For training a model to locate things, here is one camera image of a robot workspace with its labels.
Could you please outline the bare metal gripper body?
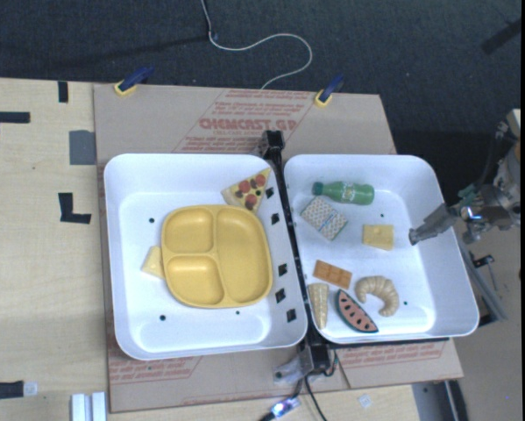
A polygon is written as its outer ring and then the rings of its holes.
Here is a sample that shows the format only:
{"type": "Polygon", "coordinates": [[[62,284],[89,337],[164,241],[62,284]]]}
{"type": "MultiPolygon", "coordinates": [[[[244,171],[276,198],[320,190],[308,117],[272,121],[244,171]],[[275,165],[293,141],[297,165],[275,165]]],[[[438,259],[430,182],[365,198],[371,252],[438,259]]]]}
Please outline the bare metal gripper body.
{"type": "Polygon", "coordinates": [[[463,241],[471,244],[497,228],[507,231],[521,226],[521,192],[517,185],[503,189],[492,184],[473,184],[458,192],[458,214],[465,221],[463,241]]]}

